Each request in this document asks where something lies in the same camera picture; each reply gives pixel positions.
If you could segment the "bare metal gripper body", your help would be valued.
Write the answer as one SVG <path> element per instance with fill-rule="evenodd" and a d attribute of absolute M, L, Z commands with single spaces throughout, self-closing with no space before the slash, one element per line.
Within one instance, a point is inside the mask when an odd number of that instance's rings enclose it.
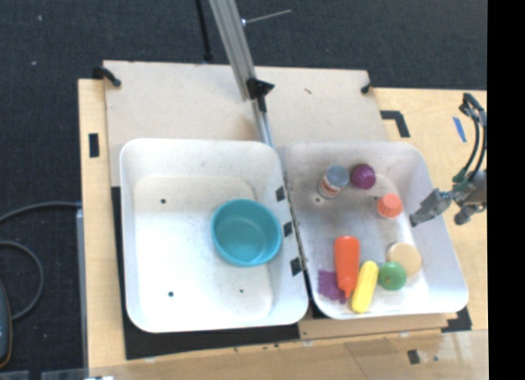
<path fill-rule="evenodd" d="M 454 178 L 453 201 L 458 206 L 486 207 L 486 170 L 469 172 L 462 179 Z"/>

